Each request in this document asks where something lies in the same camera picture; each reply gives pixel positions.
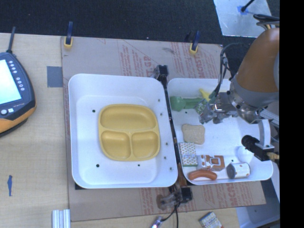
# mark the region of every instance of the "cardboard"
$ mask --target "cardboard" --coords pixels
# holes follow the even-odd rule
[[[77,187],[71,172],[68,81],[78,73],[151,76],[157,65],[167,65],[172,78],[217,78],[222,47],[199,44],[195,55],[190,43],[105,38],[73,38],[71,48],[61,38],[69,208],[72,221],[169,213],[157,207],[158,195],[168,188],[95,189]],[[191,186],[193,200],[179,212],[265,204],[259,181]]]

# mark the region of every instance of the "light wood surface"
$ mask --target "light wood surface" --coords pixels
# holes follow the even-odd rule
[[[10,34],[0,33],[0,52],[8,49],[9,40]],[[69,208],[63,89],[47,85],[47,67],[61,66],[60,50],[60,36],[14,37],[12,51],[32,81],[37,109],[23,126],[0,138],[0,227],[51,228],[52,211]],[[179,227],[201,227],[198,219],[208,212],[179,212]],[[239,227],[235,208],[214,212],[225,228]],[[148,228],[155,219],[155,215],[112,218],[72,222],[71,227]],[[161,227],[176,225],[174,214]]]

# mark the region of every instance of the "yellow plate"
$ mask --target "yellow plate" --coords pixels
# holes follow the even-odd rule
[[[104,154],[116,161],[145,161],[160,150],[154,112],[143,105],[112,104],[98,118],[99,142]]]

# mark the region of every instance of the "toy hot dog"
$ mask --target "toy hot dog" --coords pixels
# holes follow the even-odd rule
[[[194,180],[198,177],[207,177],[211,180],[215,180],[216,178],[218,178],[218,175],[212,171],[202,170],[202,169],[188,173],[189,180]]]

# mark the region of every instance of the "white can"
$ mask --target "white can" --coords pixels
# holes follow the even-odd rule
[[[230,163],[226,167],[226,171],[230,179],[244,178],[250,175],[250,166],[246,162]]]

